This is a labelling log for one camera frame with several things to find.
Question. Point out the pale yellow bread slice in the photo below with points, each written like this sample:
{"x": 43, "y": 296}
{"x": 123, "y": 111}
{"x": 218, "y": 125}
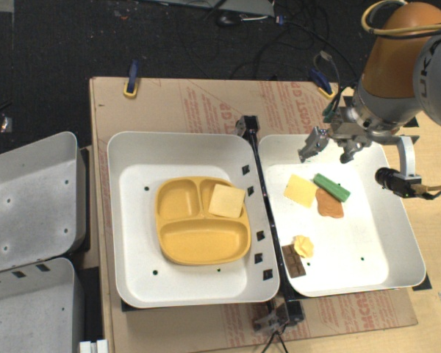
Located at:
{"x": 226, "y": 200}

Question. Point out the brown peanut butter blob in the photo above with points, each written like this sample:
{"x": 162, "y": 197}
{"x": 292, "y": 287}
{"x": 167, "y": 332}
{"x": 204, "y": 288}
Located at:
{"x": 330, "y": 208}

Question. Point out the small yellow crumpled piece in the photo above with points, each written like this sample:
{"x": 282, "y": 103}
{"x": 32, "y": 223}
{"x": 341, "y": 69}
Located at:
{"x": 303, "y": 246}

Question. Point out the yellow cheese slice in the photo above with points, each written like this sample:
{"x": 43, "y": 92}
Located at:
{"x": 300, "y": 190}

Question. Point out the thin black rod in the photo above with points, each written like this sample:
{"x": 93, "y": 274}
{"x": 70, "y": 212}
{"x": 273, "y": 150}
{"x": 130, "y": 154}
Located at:
{"x": 270, "y": 215}

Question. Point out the green celery stick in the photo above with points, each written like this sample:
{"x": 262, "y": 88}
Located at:
{"x": 332, "y": 188}

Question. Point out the brown chocolate bar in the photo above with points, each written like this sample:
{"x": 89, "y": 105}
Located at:
{"x": 293, "y": 261}

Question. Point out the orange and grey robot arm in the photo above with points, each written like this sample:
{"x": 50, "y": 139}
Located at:
{"x": 393, "y": 61}

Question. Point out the brown cardboard board red print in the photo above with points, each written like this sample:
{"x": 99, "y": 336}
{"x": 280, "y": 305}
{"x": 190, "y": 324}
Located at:
{"x": 161, "y": 105}

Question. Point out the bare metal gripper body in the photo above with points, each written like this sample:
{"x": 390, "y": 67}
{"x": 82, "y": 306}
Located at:
{"x": 353, "y": 127}

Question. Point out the white plastic tray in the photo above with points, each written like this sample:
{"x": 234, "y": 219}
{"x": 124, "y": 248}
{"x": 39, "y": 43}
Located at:
{"x": 29, "y": 307}
{"x": 353, "y": 252}
{"x": 139, "y": 215}
{"x": 29, "y": 197}

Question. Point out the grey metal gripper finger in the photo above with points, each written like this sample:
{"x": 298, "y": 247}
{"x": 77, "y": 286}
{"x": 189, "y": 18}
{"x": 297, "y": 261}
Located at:
{"x": 312, "y": 143}
{"x": 351, "y": 152}

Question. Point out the black cylinder on white bracket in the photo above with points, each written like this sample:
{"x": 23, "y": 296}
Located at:
{"x": 406, "y": 160}

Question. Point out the black computer mouse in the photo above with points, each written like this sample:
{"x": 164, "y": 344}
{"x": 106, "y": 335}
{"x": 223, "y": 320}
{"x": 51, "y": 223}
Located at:
{"x": 228, "y": 20}

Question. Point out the yellow divided plate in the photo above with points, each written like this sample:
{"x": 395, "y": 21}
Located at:
{"x": 191, "y": 237}

